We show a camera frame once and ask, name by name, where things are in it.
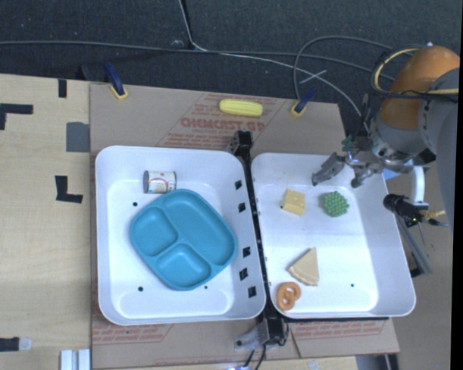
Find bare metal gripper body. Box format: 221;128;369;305
344;142;402;175

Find green grapes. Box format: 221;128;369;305
321;190;350;218

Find yellow cheese block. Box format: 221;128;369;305
280;187;306;216

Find white plastic tray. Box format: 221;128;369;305
245;151;422;324
89;144;272;331

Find beige pizza slice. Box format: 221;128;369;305
286;246;321;287

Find yellow corn cob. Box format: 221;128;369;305
217;98;264;118

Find orange pretzel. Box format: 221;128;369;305
275;281;302;312

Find blue divided plate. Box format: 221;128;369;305
127;187;239;293

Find small white can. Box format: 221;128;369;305
142;169;178;195

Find brown cardboard board red print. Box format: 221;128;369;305
79;82;410;370

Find black cylinder on white bracket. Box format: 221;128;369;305
382;164;432;227

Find black block with thin wires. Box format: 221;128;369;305
234;313;290;353

